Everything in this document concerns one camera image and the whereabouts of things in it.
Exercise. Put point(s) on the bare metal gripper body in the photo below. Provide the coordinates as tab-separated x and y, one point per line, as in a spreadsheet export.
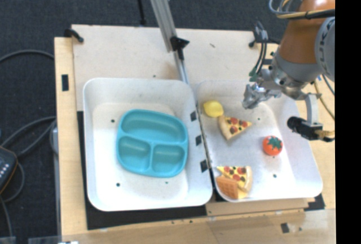
285	85

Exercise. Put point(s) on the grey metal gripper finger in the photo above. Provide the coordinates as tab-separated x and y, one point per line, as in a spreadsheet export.
259	97
247	97

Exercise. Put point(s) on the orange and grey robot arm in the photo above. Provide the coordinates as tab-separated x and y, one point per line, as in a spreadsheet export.
299	40

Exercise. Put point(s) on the pizza slice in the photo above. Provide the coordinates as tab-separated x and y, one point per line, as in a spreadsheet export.
231	126
239	175

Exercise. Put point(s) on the yellow lemon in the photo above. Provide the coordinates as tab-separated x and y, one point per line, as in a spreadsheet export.
213	108

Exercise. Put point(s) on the orange tomato with green top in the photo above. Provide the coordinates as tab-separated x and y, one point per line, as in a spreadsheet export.
272	145

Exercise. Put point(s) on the white plastic tray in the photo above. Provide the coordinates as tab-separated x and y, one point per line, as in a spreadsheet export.
141	192
253	158

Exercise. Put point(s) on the thin black rod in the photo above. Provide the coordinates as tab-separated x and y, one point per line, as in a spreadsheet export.
205	143

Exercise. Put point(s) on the orange waffle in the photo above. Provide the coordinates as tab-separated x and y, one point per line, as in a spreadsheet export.
228	187

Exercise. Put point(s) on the blue divided plate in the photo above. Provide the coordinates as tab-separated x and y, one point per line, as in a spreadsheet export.
152	142

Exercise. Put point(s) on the pale wood board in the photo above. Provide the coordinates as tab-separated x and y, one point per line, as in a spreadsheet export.
127	54

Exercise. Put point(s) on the black cylinder on white bracket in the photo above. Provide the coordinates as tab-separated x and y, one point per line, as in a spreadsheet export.
303	126

